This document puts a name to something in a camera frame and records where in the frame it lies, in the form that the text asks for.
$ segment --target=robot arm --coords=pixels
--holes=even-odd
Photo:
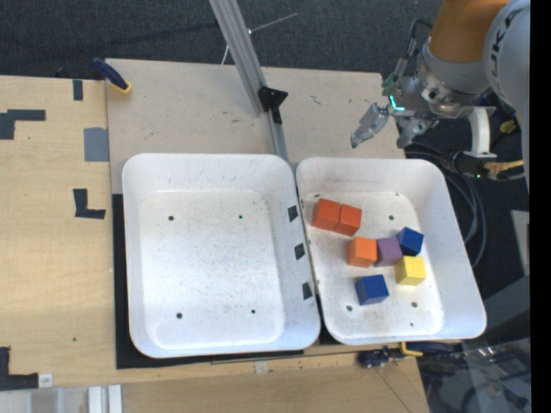
[[[528,182],[529,9],[530,0],[443,0],[434,24],[414,21],[406,54],[382,84],[388,104],[371,106],[350,136],[352,147],[372,138],[390,116],[400,131],[399,148],[441,119],[468,118],[473,144],[465,153],[479,166],[494,161],[488,118],[495,107],[483,102],[491,89],[521,124]],[[419,24],[430,29],[421,47],[415,38]],[[413,58],[415,75],[406,76]]]

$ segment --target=black clamp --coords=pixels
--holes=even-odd
[[[270,87],[263,86],[258,90],[258,97],[260,98],[264,112],[271,110],[274,122],[276,124],[282,123],[282,116],[279,113],[279,106],[282,105],[282,102],[285,101],[287,96],[288,92],[271,89]]]

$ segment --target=white plastic tray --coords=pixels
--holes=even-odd
[[[122,187],[129,328],[143,354],[298,350],[317,339],[304,227],[283,159],[144,153],[126,162]]]
[[[313,271],[330,333],[343,344],[454,340],[480,335],[486,312],[443,174],[423,160],[310,157],[296,170]],[[311,225],[319,197],[360,207],[362,237],[391,237],[404,226],[424,234],[427,278],[397,285],[393,267],[346,262],[352,237]],[[355,281],[383,274],[389,297],[359,305]]]

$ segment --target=purple block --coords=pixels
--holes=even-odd
[[[377,239],[377,261],[374,266],[394,266],[402,258],[402,249],[396,237]]]

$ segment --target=wooden block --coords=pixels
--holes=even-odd
[[[402,230],[396,235],[398,238],[399,246],[402,249],[404,256],[416,256],[421,252],[423,246],[424,235],[418,231],[415,231],[407,226],[404,226]]]
[[[387,283],[382,274],[362,277],[355,287],[360,305],[372,305],[388,297]]]
[[[377,239],[377,261],[375,266],[393,266],[402,258],[402,249],[396,237]]]
[[[354,236],[362,223],[362,209],[341,204],[341,213],[334,231],[345,236]]]
[[[312,226],[332,231],[338,224],[341,204],[333,200],[318,199],[312,212]]]
[[[394,272],[399,285],[416,286],[427,278],[423,257],[419,256],[403,256],[394,265]]]
[[[350,266],[370,267],[377,260],[377,241],[374,238],[354,237],[348,244],[347,263]]]

